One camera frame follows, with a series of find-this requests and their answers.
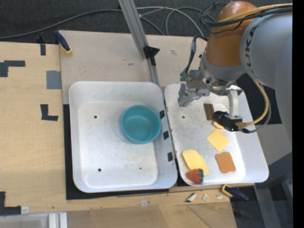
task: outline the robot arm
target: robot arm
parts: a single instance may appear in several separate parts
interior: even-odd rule
[[[231,84],[247,73],[255,82],[275,89],[281,119],[291,139],[292,4],[256,8],[234,1],[213,4],[209,10],[216,7],[223,7],[217,21],[206,21],[208,9],[202,14],[201,22],[214,27],[198,70],[188,66],[181,74],[186,82],[180,87],[179,105],[188,106],[210,92],[228,95]],[[235,123],[229,114],[218,113],[218,121],[219,116],[223,124]]]

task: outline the red strawberry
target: red strawberry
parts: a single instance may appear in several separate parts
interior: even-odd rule
[[[187,178],[197,184],[203,182],[204,171],[202,169],[195,169],[187,173]]]

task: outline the black mat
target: black mat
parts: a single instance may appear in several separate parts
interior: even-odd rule
[[[164,193],[169,191],[168,189],[161,189],[161,190],[133,190],[133,191],[86,193],[79,190],[73,181],[70,108],[69,105],[67,104],[63,105],[63,117],[64,117],[64,136],[65,136],[66,199],[67,200],[95,199],[95,198],[119,196],[119,195]]]

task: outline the blue bowl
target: blue bowl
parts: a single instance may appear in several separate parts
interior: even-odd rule
[[[136,144],[155,140],[162,129],[160,117],[144,105],[134,105],[125,110],[120,123],[125,137]]]

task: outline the gray robot arm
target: gray robot arm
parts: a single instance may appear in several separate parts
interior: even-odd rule
[[[275,90],[282,123],[291,140],[292,18],[292,8],[289,12],[275,13],[273,10],[273,14],[250,21],[243,30],[239,28],[242,33],[241,36],[237,35],[239,42],[235,37],[229,37],[228,33],[214,37],[212,43],[208,41],[198,70],[189,70],[186,74],[183,72],[181,79],[185,83],[180,87],[179,105],[188,106],[193,100],[208,96],[210,92],[228,95],[231,84],[247,73],[256,82]],[[218,50],[221,41],[234,46],[238,43],[238,55],[231,59],[231,52]]]

